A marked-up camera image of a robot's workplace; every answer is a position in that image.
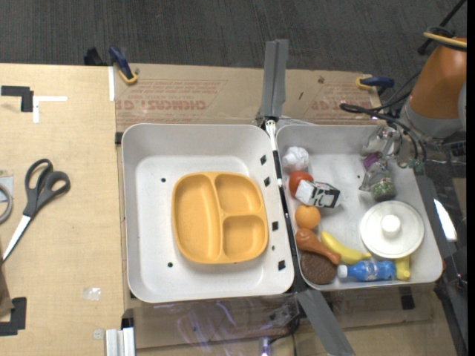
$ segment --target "black scissors handle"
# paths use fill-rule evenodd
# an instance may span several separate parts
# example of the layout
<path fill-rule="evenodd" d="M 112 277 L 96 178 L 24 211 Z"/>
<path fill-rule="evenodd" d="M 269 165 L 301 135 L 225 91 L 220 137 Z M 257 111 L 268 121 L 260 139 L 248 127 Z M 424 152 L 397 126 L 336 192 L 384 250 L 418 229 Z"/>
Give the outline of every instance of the black scissors handle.
<path fill-rule="evenodd" d="M 45 169 L 38 176 L 36 186 L 30 187 L 30 179 L 34 171 L 42 164 L 46 164 Z M 60 188 L 53 190 L 56 182 L 64 182 Z M 33 163 L 24 178 L 24 188 L 27 192 L 27 205 L 23 215 L 33 218 L 36 213 L 54 197 L 64 194 L 71 188 L 71 182 L 66 173 L 53 171 L 53 164 L 49 159 L 39 159 Z"/>

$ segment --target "yellow banana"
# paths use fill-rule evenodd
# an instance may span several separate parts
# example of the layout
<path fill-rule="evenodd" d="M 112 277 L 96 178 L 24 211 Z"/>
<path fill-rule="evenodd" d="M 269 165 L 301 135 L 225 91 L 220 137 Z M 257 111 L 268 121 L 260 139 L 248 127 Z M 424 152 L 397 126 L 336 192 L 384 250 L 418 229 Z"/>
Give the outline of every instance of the yellow banana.
<path fill-rule="evenodd" d="M 356 264 L 358 261 L 361 261 L 365 258 L 370 258 L 371 253 L 361 253 L 360 251 L 356 251 L 355 249 L 348 248 L 337 241 L 331 234 L 328 232 L 322 231 L 320 233 L 320 241 L 329 250 L 339 253 L 341 255 L 340 261 L 343 264 L 353 265 Z"/>
<path fill-rule="evenodd" d="M 396 278 L 398 280 L 409 280 L 410 277 L 410 254 L 394 260 L 396 267 Z"/>

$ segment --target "brown cookie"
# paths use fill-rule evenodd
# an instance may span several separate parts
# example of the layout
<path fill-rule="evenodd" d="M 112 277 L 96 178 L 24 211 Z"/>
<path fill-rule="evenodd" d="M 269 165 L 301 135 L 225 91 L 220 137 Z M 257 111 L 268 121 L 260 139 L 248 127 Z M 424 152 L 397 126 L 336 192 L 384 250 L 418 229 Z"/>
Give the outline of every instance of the brown cookie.
<path fill-rule="evenodd" d="M 317 285 L 330 283 L 336 276 L 336 265 L 321 254 L 302 252 L 300 267 L 305 278 Z"/>

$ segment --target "orange divided plate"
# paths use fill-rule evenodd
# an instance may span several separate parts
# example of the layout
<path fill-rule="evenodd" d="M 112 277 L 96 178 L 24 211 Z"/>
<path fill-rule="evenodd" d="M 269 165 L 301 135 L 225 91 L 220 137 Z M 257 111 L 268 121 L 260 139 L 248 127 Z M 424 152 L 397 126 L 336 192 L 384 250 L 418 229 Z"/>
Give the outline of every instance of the orange divided plate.
<path fill-rule="evenodd" d="M 267 246 L 266 210 L 259 187 L 242 174 L 187 174 L 174 186 L 171 217 L 182 254 L 196 263 L 239 263 Z"/>

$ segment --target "blue water bottle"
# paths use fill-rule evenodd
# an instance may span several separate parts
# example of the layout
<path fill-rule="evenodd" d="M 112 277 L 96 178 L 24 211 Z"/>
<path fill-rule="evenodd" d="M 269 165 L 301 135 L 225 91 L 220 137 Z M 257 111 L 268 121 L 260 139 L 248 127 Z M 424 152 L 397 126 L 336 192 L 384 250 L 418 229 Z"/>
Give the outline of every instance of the blue water bottle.
<path fill-rule="evenodd" d="M 396 278 L 396 267 L 391 261 L 358 261 L 353 266 L 340 265 L 338 276 L 354 277 L 360 281 L 392 280 Z"/>

